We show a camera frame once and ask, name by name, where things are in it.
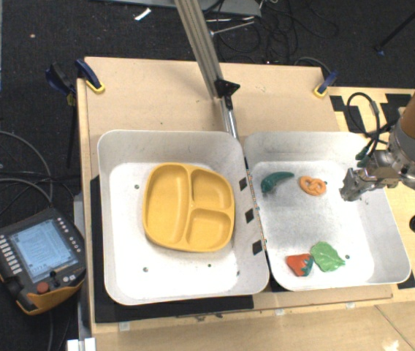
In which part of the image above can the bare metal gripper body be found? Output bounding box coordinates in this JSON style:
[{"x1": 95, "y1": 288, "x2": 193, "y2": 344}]
[{"x1": 361, "y1": 149, "x2": 415, "y2": 196}]

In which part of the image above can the orange toy pretzel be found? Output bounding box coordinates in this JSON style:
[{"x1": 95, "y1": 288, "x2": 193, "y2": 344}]
[{"x1": 298, "y1": 175, "x2": 328, "y2": 197}]

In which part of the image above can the white plastic tray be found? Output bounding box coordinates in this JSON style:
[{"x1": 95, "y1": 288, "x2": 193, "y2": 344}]
[
  {"x1": 243, "y1": 130, "x2": 412, "y2": 293},
  {"x1": 96, "y1": 129, "x2": 271, "y2": 306}
]

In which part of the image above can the green toy lettuce leaf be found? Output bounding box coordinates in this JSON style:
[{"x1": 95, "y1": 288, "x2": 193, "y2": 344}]
[{"x1": 309, "y1": 241, "x2": 347, "y2": 273}]

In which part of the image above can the green toy pepper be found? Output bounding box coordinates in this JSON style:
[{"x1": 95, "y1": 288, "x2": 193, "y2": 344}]
[{"x1": 259, "y1": 171, "x2": 295, "y2": 195}]

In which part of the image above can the red toy strawberry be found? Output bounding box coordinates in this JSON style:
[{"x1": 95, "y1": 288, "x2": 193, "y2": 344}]
[{"x1": 285, "y1": 253, "x2": 315, "y2": 278}]

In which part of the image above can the yellow divided plate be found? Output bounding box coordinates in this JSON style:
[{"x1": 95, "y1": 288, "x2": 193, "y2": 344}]
[{"x1": 142, "y1": 162, "x2": 237, "y2": 254}]

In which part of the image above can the brown cardboard board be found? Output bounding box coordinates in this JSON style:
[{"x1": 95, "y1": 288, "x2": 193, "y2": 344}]
[{"x1": 83, "y1": 56, "x2": 394, "y2": 335}]

